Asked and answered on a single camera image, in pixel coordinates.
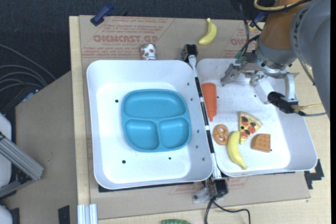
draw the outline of pretzel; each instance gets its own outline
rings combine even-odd
[[[217,144],[226,145],[228,141],[228,138],[227,138],[228,132],[229,131],[225,125],[219,124],[215,126],[212,135]]]

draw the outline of blue divided plate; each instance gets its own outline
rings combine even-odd
[[[122,101],[121,117],[127,142],[135,150],[172,151],[190,140],[188,107],[175,91],[147,89],[129,92]]]

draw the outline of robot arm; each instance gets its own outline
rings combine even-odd
[[[294,84],[292,77],[289,78],[282,71],[299,59],[303,66],[311,67],[311,79],[330,118],[331,0],[276,0],[273,7],[262,7],[259,1],[255,0],[255,7],[268,13],[268,17],[256,49],[253,53],[245,53],[240,66],[229,67],[221,79],[222,85],[237,78],[237,71],[251,77],[250,84],[257,86],[257,91],[260,89],[258,81],[261,82],[260,79],[265,76],[285,79],[289,85],[286,94],[273,95],[272,100],[270,96],[268,98],[268,102],[273,104],[277,102],[276,99],[278,104],[284,104],[288,101],[286,97],[293,91]]]

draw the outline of yellow banana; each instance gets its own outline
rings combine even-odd
[[[240,131],[235,131],[229,136],[229,141],[227,142],[227,149],[229,151],[230,159],[240,165],[243,169],[247,169],[245,165],[242,155],[239,152],[238,144],[239,144]]]
[[[207,22],[208,22],[208,31],[206,35],[198,41],[200,45],[210,44],[215,39],[217,34],[217,26],[211,22],[210,18],[207,19]]]

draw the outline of toy pizza slice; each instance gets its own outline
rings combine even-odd
[[[262,122],[257,117],[244,112],[239,112],[239,143],[243,144],[251,135],[253,135],[261,126]]]

